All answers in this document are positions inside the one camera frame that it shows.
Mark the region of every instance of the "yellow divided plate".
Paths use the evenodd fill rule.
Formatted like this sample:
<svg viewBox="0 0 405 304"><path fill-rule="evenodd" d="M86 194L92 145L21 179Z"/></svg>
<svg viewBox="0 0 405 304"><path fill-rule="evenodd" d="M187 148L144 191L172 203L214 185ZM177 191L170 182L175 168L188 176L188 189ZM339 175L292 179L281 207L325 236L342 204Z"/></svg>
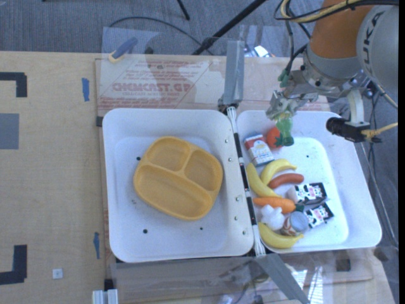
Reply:
<svg viewBox="0 0 405 304"><path fill-rule="evenodd" d="M138 196L157 210L182 220L198 220L214 205L223 170L204 149L164 136L146 150L134 174Z"/></svg>

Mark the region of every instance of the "toy banana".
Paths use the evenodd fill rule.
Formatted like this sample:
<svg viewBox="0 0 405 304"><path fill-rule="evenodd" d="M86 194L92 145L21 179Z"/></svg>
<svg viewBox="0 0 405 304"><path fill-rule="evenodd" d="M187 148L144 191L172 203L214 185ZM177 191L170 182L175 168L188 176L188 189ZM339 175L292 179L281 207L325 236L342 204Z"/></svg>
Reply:
<svg viewBox="0 0 405 304"><path fill-rule="evenodd" d="M249 163L246 167L247 181L249 182L249 187L259 196L259 197L282 197L277 194L272 188L263 184L260 179L256 168L253 163Z"/></svg>
<svg viewBox="0 0 405 304"><path fill-rule="evenodd" d="M260 237L265 244L277 249L291 248L295 243L304 237L304 234L298 236L283 236L271 230L266 224L259 222Z"/></svg>
<svg viewBox="0 0 405 304"><path fill-rule="evenodd" d="M295 170L296 168L297 166L291 164L287 159L276 159L266 164L260 174L260 179L263 184L267 185L277 172L287 169Z"/></svg>

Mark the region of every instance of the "gray square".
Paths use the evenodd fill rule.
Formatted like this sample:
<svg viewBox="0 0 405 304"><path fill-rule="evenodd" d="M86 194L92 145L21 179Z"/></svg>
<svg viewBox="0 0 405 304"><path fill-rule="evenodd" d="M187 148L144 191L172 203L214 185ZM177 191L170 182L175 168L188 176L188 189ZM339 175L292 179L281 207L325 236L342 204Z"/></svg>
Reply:
<svg viewBox="0 0 405 304"><path fill-rule="evenodd" d="M0 149L18 149L20 114L0 113Z"/></svg>

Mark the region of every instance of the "small white square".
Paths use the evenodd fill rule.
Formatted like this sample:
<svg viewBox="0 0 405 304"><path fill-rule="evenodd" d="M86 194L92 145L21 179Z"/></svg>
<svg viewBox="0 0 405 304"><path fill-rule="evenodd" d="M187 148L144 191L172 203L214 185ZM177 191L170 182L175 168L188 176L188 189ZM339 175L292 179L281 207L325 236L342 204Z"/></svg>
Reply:
<svg viewBox="0 0 405 304"><path fill-rule="evenodd" d="M62 268L52 269L52 278L53 279L63 278L63 269Z"/></svg>

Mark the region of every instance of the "carrot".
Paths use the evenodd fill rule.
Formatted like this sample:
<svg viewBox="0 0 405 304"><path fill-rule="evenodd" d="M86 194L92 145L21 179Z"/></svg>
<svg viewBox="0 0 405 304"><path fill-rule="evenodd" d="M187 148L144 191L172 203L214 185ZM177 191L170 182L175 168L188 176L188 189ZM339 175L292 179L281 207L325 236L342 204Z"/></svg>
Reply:
<svg viewBox="0 0 405 304"><path fill-rule="evenodd" d="M259 206L270 205L273 208L281 207L282 213L291 213L296 209L296 204L288 198L280 198L280 197L257 197L253 198L253 203Z"/></svg>
<svg viewBox="0 0 405 304"><path fill-rule="evenodd" d="M300 184L302 181L304 181L304 176L301 174L296 174L296 173L288 173L288 174L282 174L278 175L277 177L274 177L268 184L268 186L272 189L277 188L278 186L281 186L282 184Z"/></svg>

